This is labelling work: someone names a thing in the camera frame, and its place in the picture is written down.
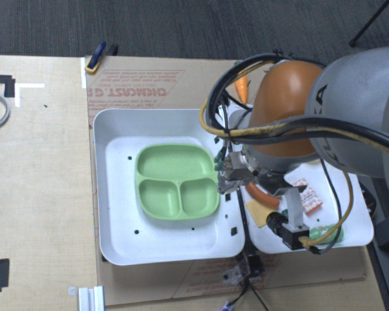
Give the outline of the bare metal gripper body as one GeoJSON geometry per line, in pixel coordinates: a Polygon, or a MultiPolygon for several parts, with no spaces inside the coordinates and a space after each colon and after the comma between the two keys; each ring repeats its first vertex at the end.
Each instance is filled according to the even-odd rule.
{"type": "Polygon", "coordinates": [[[224,182],[248,182],[256,177],[259,171],[253,166],[248,156],[241,150],[230,152],[218,173],[218,180],[224,182]]]}

